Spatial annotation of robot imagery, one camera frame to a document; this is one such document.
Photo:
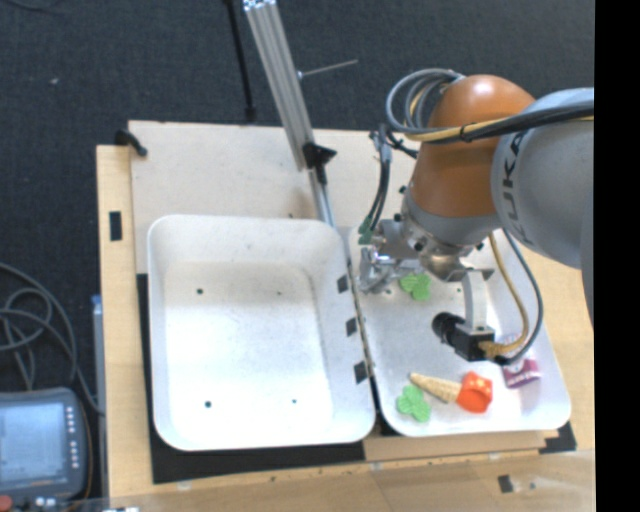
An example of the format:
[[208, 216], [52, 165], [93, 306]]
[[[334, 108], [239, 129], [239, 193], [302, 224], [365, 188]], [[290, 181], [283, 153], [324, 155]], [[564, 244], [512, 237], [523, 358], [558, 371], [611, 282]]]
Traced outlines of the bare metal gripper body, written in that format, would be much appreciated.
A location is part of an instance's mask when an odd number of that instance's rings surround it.
[[441, 281], [461, 281], [468, 271], [462, 259], [472, 250], [471, 246], [443, 242], [409, 220], [381, 221], [371, 248], [379, 265], [384, 260], [404, 259], [406, 275], [426, 272]]

